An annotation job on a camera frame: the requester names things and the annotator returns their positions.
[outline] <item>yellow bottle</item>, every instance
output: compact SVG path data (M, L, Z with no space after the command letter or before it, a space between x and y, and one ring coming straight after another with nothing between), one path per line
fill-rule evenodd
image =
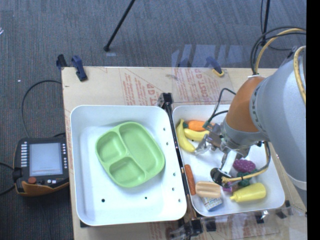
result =
M233 196L230 196L230 199L235 200L237 203L239 203L262 199L265 196L265 186L262 183L257 182L233 192Z

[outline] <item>brown sausage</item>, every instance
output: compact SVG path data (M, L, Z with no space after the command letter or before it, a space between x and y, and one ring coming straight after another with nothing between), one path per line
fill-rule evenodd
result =
M189 164L185 164L184 170L185 170L186 179L189 185L190 195L193 196L196 194L196 183L195 183L194 175L191 170L191 166Z

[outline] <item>divided green plate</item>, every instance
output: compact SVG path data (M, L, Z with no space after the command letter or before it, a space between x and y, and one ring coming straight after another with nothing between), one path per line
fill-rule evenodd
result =
M140 123L121 123L101 135L95 153L110 178L132 188L162 171L165 156L158 143Z

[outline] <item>display screen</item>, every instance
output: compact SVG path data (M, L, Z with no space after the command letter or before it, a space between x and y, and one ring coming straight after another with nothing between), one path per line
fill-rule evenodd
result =
M62 173L60 143L30 144L30 176Z

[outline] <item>banana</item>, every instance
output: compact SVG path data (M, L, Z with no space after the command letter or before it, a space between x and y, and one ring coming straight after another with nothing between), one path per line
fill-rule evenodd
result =
M204 138L205 134L209 134L208 130L204 130L204 131L195 131L195 130L191 130L189 128L184 128L184 135L193 141L196 142L200 142L202 141L202 139Z
M184 121L183 119L180 119L180 123L178 124L178 126L175 128L176 131L176 137L178 140L178 144L179 146L187 152L194 152L196 150L195 146L192 145L187 137L185 136L185 131L184 131Z

